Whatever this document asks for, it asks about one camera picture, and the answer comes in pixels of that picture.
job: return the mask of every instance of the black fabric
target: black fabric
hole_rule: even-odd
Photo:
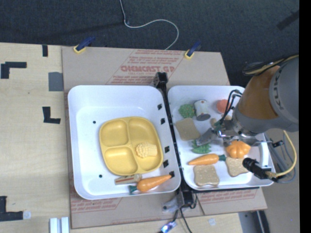
[[[200,51],[220,52],[232,85],[248,82],[245,63],[299,52],[299,0],[122,1],[131,26],[176,24],[171,50],[200,40]],[[0,42],[76,46],[94,36],[93,47],[165,49],[176,37],[166,22],[125,27],[119,0],[0,0],[0,15]]]

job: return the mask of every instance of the toy carrot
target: toy carrot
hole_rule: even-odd
[[[166,182],[171,177],[172,177],[171,175],[167,174],[167,175],[142,179],[137,183],[137,186],[130,185],[131,193],[134,192],[135,190],[138,190],[141,192],[146,192],[146,191]]]
[[[219,160],[225,161],[225,155],[217,155],[215,153],[206,154],[188,162],[188,165],[211,165],[217,163]]]

